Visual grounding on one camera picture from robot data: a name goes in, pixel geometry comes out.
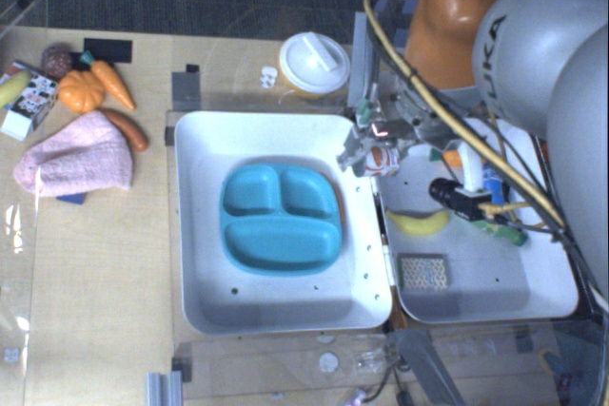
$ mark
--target toy carrot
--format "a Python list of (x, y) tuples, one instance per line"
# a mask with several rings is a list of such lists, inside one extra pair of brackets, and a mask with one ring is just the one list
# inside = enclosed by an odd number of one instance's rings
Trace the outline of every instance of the toy carrot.
[(103, 60), (96, 60), (89, 51), (85, 51), (80, 57), (80, 61), (91, 67), (91, 72), (102, 82), (106, 91), (129, 110), (135, 109), (135, 104), (129, 95), (127, 87), (118, 76), (118, 73), (108, 63)]

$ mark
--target folded towel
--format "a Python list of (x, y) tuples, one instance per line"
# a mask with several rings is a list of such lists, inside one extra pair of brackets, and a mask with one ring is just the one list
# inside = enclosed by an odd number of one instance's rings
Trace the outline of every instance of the folded towel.
[(34, 193), (38, 168), (40, 196), (56, 197), (110, 187), (129, 189), (133, 162), (123, 135), (93, 110), (29, 149), (13, 176)]

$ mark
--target sink basin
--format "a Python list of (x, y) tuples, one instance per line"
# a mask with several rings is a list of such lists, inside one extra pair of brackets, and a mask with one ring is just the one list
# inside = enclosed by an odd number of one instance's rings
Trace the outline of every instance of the sink basin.
[[(370, 181), (336, 162), (351, 127), (336, 115), (204, 111), (180, 120), (182, 295), (194, 329), (214, 336), (369, 329), (388, 318), (391, 292)], [(312, 174), (329, 184), (336, 202)], [(244, 191), (250, 198), (238, 196)], [(277, 220), (268, 225), (270, 218)], [(261, 256), (255, 232), (290, 239), (308, 232), (312, 248), (297, 241), (304, 253), (282, 260), (281, 247), (271, 245)]]

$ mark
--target orange pumpkin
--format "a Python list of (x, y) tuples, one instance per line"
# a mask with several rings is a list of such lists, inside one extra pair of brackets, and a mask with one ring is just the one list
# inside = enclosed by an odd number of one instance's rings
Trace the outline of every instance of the orange pumpkin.
[(59, 82), (58, 96), (72, 112), (91, 112), (104, 102), (106, 89), (90, 71), (69, 71)]

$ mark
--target toy sausage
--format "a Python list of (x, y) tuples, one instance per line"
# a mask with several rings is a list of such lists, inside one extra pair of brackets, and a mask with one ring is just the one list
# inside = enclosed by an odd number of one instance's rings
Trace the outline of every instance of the toy sausage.
[(146, 135), (142, 132), (140, 127), (129, 119), (129, 117), (116, 110), (112, 110), (111, 108), (99, 108), (99, 111), (106, 115), (108, 120), (121, 131), (125, 136), (125, 139), (127, 139), (131, 144), (131, 147), (133, 147), (133, 150), (142, 152), (147, 149), (148, 140)]

